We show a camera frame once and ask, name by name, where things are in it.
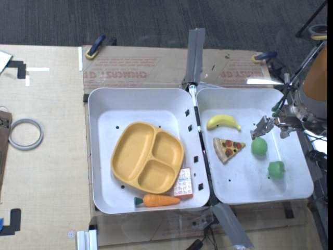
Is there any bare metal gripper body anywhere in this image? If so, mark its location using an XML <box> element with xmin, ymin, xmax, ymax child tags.
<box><xmin>272</xmin><ymin>104</ymin><xmax>327</xmax><ymax>131</ymax></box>

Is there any green ball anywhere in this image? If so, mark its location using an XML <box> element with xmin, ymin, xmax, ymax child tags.
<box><xmin>250</xmin><ymin>136</ymin><xmax>268</xmax><ymax>157</ymax></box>

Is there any green pepper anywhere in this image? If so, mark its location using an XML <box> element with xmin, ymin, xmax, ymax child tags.
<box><xmin>267</xmin><ymin>160</ymin><xmax>286</xmax><ymax>180</ymax></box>

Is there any pizza slice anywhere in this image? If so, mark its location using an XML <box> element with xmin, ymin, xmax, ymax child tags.
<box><xmin>212</xmin><ymin>136</ymin><xmax>247</xmax><ymax>165</ymax></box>

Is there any yellow banana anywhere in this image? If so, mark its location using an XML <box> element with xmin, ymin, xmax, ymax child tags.
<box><xmin>206</xmin><ymin>114</ymin><xmax>242</xmax><ymax>132</ymax></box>

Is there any white plastic tray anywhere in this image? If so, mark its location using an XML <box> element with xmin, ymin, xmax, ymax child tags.
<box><xmin>195</xmin><ymin>87</ymin><xmax>315</xmax><ymax>206</ymax></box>
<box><xmin>87</xmin><ymin>87</ymin><xmax>211</xmax><ymax>215</ymax></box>

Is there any orange and white carton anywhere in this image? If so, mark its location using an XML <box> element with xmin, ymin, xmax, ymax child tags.
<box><xmin>173</xmin><ymin>167</ymin><xmax>194</xmax><ymax>199</ymax></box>

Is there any orange carrot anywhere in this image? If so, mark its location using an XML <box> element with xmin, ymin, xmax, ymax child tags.
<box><xmin>134</xmin><ymin>193</ymin><xmax>181</xmax><ymax>208</ymax></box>

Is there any brown cardboard board red print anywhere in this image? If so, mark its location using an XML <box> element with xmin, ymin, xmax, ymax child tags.
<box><xmin>81</xmin><ymin>45</ymin><xmax>316</xmax><ymax>247</ymax></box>

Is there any yellow divided plate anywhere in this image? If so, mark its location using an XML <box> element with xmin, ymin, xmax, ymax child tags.
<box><xmin>110</xmin><ymin>121</ymin><xmax>185</xmax><ymax>195</ymax></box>

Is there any grey tape roll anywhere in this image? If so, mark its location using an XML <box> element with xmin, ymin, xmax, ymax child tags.
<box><xmin>8</xmin><ymin>118</ymin><xmax>44</xmax><ymax>151</ymax></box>

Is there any brown cardboard piece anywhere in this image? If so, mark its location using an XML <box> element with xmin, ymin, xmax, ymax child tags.
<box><xmin>0</xmin><ymin>110</ymin><xmax>13</xmax><ymax>195</ymax></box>

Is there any white paper sheet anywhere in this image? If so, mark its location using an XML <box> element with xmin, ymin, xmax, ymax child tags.
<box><xmin>0</xmin><ymin>49</ymin><xmax>14</xmax><ymax>74</ymax></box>

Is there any black cylinder on white bracket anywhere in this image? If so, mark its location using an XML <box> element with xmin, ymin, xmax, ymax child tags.
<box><xmin>303</xmin><ymin>129</ymin><xmax>328</xmax><ymax>170</ymax></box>

